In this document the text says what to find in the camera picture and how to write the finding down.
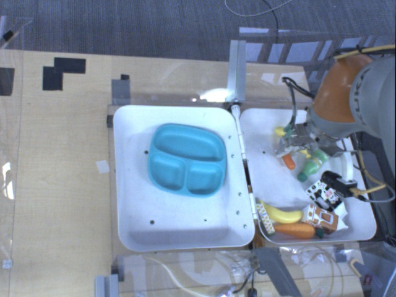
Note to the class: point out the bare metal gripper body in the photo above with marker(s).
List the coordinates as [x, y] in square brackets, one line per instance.
[304, 136]

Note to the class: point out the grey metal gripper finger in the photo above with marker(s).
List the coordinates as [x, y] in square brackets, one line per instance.
[283, 148]
[298, 149]

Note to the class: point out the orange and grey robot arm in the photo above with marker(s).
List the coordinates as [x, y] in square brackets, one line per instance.
[335, 91]

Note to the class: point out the small orange carrot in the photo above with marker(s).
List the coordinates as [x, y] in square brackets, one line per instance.
[289, 162]

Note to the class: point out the small yellow toy fruit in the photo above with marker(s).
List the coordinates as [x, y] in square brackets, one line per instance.
[280, 131]

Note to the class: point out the green plastic bottle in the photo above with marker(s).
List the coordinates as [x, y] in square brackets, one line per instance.
[312, 166]

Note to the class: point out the white plastic tray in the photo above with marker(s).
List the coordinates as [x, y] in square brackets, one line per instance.
[173, 218]
[269, 178]

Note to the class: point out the cow print carton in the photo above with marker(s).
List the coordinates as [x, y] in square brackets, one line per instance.
[321, 193]

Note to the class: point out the yellow banana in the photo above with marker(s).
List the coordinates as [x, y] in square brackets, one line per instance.
[283, 215]

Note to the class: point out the orange patterned packet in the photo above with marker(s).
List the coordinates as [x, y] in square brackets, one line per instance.
[266, 220]

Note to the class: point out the brown and white carton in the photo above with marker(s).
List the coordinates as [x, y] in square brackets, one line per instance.
[321, 219]

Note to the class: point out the large orange carrot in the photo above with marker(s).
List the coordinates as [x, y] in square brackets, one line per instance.
[294, 230]

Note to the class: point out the blue divided plate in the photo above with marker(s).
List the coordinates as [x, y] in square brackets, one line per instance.
[185, 147]

